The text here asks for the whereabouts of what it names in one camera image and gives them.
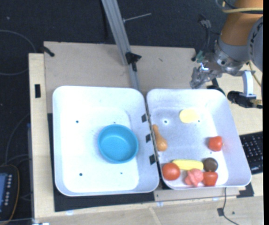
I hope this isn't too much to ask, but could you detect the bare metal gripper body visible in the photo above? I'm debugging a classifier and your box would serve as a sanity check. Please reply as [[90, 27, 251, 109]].
[[198, 47, 244, 77]]

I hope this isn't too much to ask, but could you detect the yellow oval toy food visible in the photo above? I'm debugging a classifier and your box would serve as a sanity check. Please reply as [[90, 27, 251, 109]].
[[179, 108, 201, 124]]

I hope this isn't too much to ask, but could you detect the white plastic tray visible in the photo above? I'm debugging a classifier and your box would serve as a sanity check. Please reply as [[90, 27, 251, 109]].
[[52, 85, 161, 197], [146, 88, 253, 191]]

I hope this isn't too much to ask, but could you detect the red toy pepper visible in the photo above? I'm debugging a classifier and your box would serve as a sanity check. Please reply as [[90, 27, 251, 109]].
[[202, 171, 219, 187], [207, 135, 224, 152]]

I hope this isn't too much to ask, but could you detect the orange-brown toy squash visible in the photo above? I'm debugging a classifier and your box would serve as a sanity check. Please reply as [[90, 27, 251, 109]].
[[152, 124, 168, 152]]

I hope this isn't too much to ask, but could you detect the yellow toy corn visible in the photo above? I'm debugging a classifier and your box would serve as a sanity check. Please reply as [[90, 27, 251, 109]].
[[172, 158, 204, 171]]

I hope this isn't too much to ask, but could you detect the brown round toy food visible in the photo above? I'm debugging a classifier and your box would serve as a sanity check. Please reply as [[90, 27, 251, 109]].
[[202, 157, 219, 173]]

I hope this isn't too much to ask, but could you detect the black keyboard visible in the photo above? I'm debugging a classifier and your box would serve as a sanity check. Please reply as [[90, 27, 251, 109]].
[[239, 131, 264, 175]]

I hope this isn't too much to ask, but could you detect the red toy tomato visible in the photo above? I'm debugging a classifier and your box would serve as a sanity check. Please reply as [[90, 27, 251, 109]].
[[161, 162, 181, 181]]

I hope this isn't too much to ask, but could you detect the pink toy food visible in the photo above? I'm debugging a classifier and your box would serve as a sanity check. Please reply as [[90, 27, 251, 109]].
[[184, 168, 204, 188]]

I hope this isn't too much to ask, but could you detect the blue bowl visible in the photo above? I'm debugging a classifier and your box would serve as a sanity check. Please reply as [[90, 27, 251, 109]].
[[97, 124, 139, 164]]

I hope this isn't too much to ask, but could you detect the brown flat board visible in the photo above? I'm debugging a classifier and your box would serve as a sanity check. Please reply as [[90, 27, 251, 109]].
[[43, 41, 246, 202]]

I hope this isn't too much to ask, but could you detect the black cylinder on white bracket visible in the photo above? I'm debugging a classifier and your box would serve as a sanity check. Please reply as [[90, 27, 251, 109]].
[[227, 70, 263, 109]]

